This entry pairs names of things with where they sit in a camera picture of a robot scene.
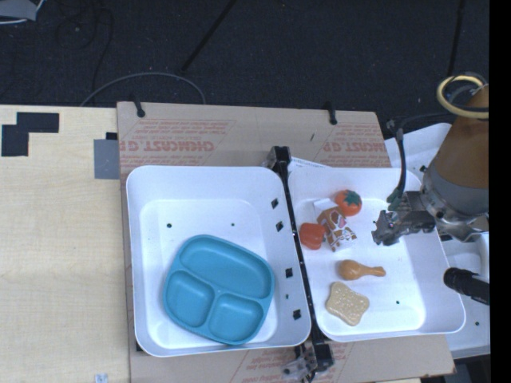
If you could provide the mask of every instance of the black clip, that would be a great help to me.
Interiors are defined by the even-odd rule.
[[[129,95],[129,99],[135,104],[135,107],[137,108],[137,116],[139,118],[143,118],[145,116],[145,110],[142,109],[141,102],[138,100],[134,93]]]
[[[337,124],[337,119],[335,118],[335,110],[334,106],[330,101],[325,102],[322,109],[328,111],[328,115],[330,116],[330,124]]]

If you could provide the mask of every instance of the white tray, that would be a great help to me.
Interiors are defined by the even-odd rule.
[[[126,191],[135,335],[145,352],[170,357],[294,346],[307,339],[311,318],[282,181],[274,172],[259,167],[144,166],[131,172]],[[267,317],[259,333],[243,345],[203,338],[165,313],[165,277],[177,251],[195,235],[245,247],[274,271]]]
[[[303,258],[319,328],[332,340],[352,342],[420,334],[449,334],[465,324],[460,296],[443,283],[449,268],[437,231],[404,235],[392,246],[377,245],[371,235],[379,212],[388,208],[386,197],[399,181],[399,168],[297,168],[289,177],[296,225],[316,220],[313,203],[345,188],[359,193],[362,210],[347,222],[358,239],[351,247],[333,252],[326,243],[313,251],[303,247]],[[407,172],[406,190],[418,190],[419,179]],[[354,259],[367,266],[382,266],[385,277],[367,275],[344,281],[336,264]],[[330,285],[345,282],[366,295],[370,307],[356,326],[327,312]]]

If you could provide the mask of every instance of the beige table surface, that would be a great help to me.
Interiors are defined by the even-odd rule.
[[[129,381],[121,184],[93,166],[116,109],[2,105],[0,124],[16,112],[60,113],[60,128],[0,157],[0,382]]]

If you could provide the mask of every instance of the blue plate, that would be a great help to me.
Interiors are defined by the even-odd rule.
[[[275,289],[267,261],[211,235],[188,239],[168,271],[163,304],[187,330],[227,345],[253,339]]]

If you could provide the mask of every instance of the toy tomato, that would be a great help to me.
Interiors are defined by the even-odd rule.
[[[356,215],[362,209],[362,198],[352,190],[342,190],[335,195],[334,201],[339,205],[345,217]]]
[[[316,223],[303,223],[300,227],[300,242],[311,250],[318,250],[323,242],[325,227]]]

